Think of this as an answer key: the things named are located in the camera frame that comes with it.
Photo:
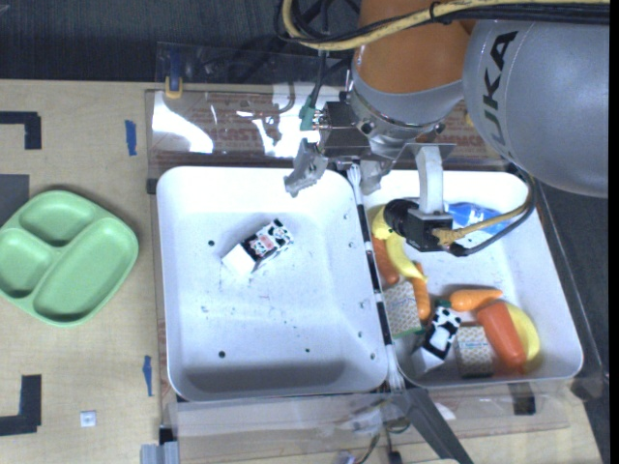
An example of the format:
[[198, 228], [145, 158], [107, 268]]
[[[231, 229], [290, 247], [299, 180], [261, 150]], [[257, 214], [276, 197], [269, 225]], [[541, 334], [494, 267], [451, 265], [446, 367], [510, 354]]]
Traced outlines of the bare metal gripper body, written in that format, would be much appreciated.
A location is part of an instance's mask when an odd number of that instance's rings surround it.
[[444, 130], [442, 121], [406, 124], [360, 103], [328, 101], [318, 117], [318, 150], [332, 160], [411, 159], [412, 145], [431, 143]]

